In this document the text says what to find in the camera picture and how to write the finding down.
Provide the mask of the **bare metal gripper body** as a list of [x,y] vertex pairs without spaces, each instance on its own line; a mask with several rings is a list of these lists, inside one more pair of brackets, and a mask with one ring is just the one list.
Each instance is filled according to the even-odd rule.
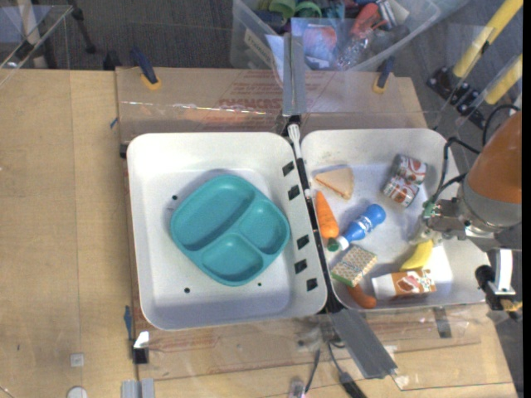
[[477,216],[459,197],[428,201],[424,222],[430,231],[459,240],[490,240],[498,233],[497,226]]

